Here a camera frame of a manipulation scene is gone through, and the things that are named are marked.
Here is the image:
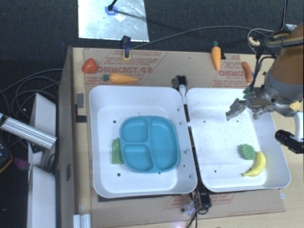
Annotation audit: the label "orange carrot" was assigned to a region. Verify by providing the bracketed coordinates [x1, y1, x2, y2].
[102, 73, 140, 84]
[211, 40, 223, 71]

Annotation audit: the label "red tomato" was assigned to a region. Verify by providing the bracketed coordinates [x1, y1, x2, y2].
[81, 57, 99, 75]

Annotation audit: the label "blue divided plate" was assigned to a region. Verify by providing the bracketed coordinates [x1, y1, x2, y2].
[119, 115, 181, 174]

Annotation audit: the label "black cylinder on white bracket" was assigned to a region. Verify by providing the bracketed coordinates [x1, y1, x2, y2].
[275, 112, 304, 154]

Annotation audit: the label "brown cardboard board red print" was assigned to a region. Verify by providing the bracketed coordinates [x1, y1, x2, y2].
[83, 48, 285, 218]

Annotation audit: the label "thin black and white rod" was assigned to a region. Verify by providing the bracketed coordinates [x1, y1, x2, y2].
[179, 84, 205, 195]

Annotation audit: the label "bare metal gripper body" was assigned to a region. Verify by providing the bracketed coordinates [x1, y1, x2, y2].
[247, 86, 300, 117]

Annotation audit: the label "orange sausage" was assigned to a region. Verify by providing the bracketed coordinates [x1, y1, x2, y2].
[241, 61, 253, 84]

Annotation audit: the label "green asparagus bundle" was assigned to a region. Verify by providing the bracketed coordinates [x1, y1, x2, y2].
[111, 137, 124, 165]

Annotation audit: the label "purple grapes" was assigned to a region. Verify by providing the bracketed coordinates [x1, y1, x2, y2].
[13, 157, 31, 171]

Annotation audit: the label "green grapes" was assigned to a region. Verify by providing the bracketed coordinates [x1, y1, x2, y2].
[240, 143, 257, 161]

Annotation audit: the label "yellow banana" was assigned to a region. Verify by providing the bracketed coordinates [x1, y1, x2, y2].
[242, 151, 266, 177]

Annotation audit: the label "white plastic tray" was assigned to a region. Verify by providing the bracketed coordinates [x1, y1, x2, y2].
[185, 87, 292, 193]
[88, 85, 199, 199]

